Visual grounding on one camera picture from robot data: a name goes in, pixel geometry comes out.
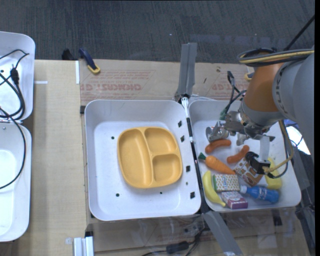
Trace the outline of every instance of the toy carrot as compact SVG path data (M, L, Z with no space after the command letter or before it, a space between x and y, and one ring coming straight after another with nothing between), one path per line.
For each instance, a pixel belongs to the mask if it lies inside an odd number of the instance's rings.
M236 174L235 171L233 171L229 166L227 166L225 163L220 161L218 158L214 157L213 155L208 155L207 157L200 153L198 156L199 159L205 160L206 166L209 168L216 170L223 174Z
M206 154L209 154L218 147L228 147L230 145L231 145L230 139L221 138L221 139L217 139L210 142L210 144L205 147L204 151Z
M245 157L246 153L249 152L249 146L248 145L243 145L242 149L239 151L239 153L235 155L228 156L226 158L226 161L228 164L233 164L239 162L242 158Z

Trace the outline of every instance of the toy bottle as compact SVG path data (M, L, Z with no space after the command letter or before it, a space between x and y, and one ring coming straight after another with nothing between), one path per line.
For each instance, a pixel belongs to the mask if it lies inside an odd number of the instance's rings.
M245 185L240 186L240 193L249 194L255 199L269 201L276 203L279 200L279 192L273 189L268 189L263 186L247 187Z

